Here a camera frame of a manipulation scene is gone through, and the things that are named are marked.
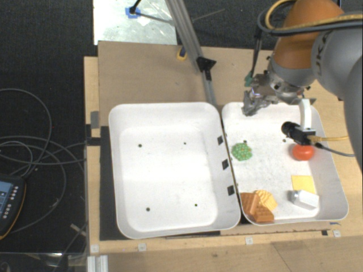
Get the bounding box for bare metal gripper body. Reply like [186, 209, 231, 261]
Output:
[250, 71, 306, 105]

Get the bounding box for green grapes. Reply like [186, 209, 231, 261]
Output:
[231, 142, 254, 163]

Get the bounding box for orange tomato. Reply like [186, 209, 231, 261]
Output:
[292, 143, 316, 162]

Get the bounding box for white plastic tray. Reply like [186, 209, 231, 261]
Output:
[221, 101, 349, 226]
[108, 101, 242, 240]

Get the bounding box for yellow cheese slice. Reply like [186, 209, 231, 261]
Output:
[291, 175, 317, 195]

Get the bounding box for yellow waffle biscuit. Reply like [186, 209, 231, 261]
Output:
[253, 189, 278, 212]

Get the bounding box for brown cardboard board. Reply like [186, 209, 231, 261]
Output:
[98, 40, 352, 237]

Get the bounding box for orange waffle biscuit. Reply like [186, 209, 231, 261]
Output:
[239, 192, 275, 224]

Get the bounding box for white and silver carton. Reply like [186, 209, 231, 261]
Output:
[288, 189, 320, 211]

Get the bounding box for black cylinder on white bracket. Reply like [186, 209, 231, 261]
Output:
[280, 97, 317, 146]

